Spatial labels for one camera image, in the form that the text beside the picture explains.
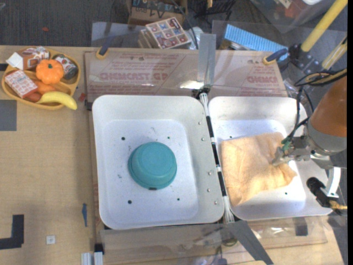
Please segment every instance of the gray square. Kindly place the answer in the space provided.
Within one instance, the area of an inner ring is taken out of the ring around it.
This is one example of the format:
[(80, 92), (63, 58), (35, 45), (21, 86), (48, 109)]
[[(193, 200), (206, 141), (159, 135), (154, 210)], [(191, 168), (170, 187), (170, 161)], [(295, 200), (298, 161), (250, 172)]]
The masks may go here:
[(0, 131), (17, 130), (17, 101), (0, 100)]

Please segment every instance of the white plastic tray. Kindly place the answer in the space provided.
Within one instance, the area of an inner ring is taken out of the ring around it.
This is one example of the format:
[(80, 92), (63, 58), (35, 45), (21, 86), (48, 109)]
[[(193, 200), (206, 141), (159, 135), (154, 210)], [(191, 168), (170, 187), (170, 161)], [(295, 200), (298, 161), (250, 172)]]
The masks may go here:
[[(123, 230), (203, 224), (224, 212), (203, 107), (191, 97), (101, 96), (92, 107), (99, 211), (103, 223)], [(130, 176), (127, 162), (139, 145), (158, 141), (176, 157), (176, 177), (148, 190)]]
[[(297, 113), (296, 100), (282, 97), (215, 97), (208, 108), (220, 158), (223, 140), (274, 131), (286, 137), (293, 129)], [(303, 106), (300, 115), (302, 120), (306, 118)], [(299, 128), (295, 136), (302, 131)], [(261, 192), (241, 205), (231, 206), (234, 215), (242, 220), (264, 220), (331, 213), (331, 209), (319, 205), (306, 186), (310, 177), (326, 183), (325, 170), (313, 161), (289, 164), (298, 176), (288, 186)]]

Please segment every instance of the gray metal leg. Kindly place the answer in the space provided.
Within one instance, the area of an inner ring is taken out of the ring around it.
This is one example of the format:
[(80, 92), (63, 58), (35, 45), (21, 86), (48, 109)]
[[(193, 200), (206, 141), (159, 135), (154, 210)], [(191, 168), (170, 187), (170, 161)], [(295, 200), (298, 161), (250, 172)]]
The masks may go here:
[(267, 265), (274, 264), (246, 221), (231, 222), (227, 228), (255, 260), (262, 260)]

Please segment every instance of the dark floor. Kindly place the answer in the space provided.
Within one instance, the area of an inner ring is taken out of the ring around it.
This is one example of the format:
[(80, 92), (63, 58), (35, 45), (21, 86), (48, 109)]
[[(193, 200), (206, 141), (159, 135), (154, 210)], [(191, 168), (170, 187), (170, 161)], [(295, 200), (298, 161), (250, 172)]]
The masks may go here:
[[(189, 0), (191, 26), (199, 26), (204, 32), (212, 32), (213, 20), (226, 18), (225, 14), (216, 14), (195, 19), (192, 5), (192, 0)], [(257, 31), (261, 31), (262, 24), (272, 27), (273, 37), (285, 40), (286, 36), (296, 33), (294, 30), (281, 35), (250, 0), (235, 0), (231, 10), (229, 21), (257, 24)], [(314, 28), (322, 16), (306, 22), (302, 27)], [(126, 23), (127, 17), (125, 0), (0, 0), (0, 45), (91, 46), (93, 22)], [(337, 16), (329, 30), (332, 33), (346, 32), (347, 17), (348, 7)], [(184, 24), (185, 29), (189, 27), (189, 24)], [(334, 160), (346, 167), (346, 151), (338, 154)], [(342, 175), (341, 190), (347, 203), (346, 171)], [(348, 264), (347, 218), (333, 215), (330, 219), (343, 259)]]

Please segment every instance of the yellow banana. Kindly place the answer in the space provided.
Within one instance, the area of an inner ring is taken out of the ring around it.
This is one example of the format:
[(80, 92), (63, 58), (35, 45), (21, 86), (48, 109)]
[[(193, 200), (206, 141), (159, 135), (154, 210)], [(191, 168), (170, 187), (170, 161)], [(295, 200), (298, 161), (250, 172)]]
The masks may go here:
[(75, 99), (73, 99), (73, 97), (61, 91), (51, 91), (51, 92), (44, 93), (40, 98), (40, 100), (37, 101), (36, 103), (38, 104), (60, 103), (72, 110), (77, 109), (77, 103)]

